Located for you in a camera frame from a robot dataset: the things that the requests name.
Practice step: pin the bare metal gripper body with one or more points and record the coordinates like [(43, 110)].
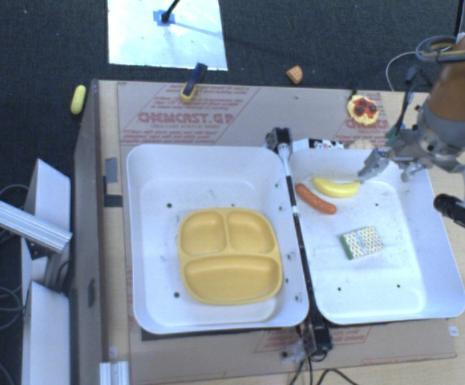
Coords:
[(425, 151)]

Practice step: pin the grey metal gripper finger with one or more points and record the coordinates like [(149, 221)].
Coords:
[(411, 171), (373, 164)]

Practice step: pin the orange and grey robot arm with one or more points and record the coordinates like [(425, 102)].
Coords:
[(459, 94)]

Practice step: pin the beige bread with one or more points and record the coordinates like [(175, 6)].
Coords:
[(362, 144)]

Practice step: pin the yellow banana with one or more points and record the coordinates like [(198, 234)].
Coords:
[(334, 189)]

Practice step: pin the yellow and red pizza slice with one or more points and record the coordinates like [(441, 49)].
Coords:
[(361, 110)]

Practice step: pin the orange sausage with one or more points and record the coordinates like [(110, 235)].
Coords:
[(316, 201)]

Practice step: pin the green and yellow patterned carton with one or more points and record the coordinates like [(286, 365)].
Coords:
[(361, 242)]

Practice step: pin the white plastic tray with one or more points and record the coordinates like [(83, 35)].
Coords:
[(156, 255), (409, 263)]

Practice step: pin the thin black and white rod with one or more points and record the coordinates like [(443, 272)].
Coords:
[(296, 215)]

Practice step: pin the brown waffle biscuit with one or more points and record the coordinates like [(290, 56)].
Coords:
[(295, 74)]

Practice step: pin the brown cardboard board red print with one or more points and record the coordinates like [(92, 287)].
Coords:
[(232, 114)]

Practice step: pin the yellow divided plate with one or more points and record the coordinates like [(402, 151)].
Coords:
[(228, 271)]

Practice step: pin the yellow corn cob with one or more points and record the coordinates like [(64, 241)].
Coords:
[(78, 99)]

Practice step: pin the black cylinder on white bracket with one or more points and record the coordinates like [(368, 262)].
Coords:
[(457, 209)]

